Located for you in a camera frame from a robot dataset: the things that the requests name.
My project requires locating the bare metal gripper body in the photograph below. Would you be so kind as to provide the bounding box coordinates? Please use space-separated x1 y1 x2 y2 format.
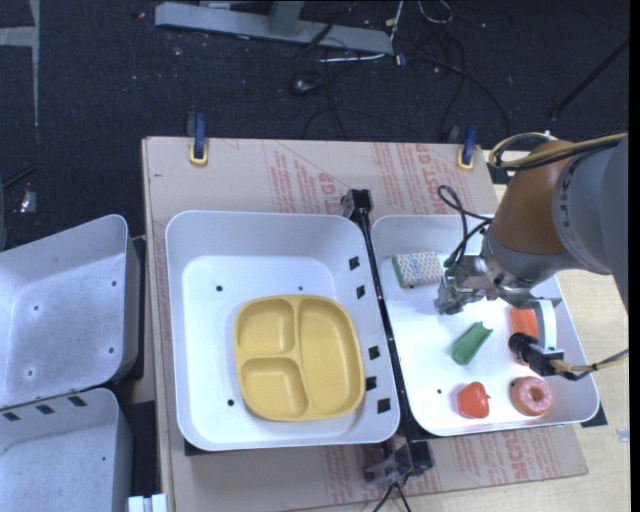
441 254 505 303

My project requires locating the green celery stick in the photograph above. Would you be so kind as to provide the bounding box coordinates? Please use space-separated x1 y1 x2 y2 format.
450 320 495 366

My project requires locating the green and white carton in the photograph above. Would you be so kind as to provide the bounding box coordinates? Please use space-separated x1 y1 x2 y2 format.
390 249 446 289

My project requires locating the thin black rod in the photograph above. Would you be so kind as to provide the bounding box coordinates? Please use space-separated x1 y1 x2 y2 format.
356 209 417 446

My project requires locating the white plastic tray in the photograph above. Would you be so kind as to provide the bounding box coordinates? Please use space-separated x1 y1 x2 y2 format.
370 213 601 438
164 209 402 453

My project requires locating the orange carrot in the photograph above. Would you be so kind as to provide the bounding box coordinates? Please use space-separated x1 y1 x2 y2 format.
509 306 541 367

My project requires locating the orange bell pepper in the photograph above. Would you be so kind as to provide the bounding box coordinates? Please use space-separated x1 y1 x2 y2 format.
455 380 492 420

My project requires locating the pink doughnut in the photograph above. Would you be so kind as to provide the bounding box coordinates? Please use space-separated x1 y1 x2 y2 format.
508 375 555 417

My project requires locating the yellow divided plate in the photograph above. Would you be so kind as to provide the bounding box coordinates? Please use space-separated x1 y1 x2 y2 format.
232 294 367 423

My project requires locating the brown cardboard board, red print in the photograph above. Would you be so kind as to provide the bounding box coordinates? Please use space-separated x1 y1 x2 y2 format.
141 135 591 512

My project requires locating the black cylinder on white bracket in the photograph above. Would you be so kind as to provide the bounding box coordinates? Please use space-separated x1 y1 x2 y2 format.
507 297 567 378

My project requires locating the black block with thin wires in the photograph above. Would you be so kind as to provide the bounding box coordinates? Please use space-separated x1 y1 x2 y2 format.
363 438 435 484
340 188 376 218

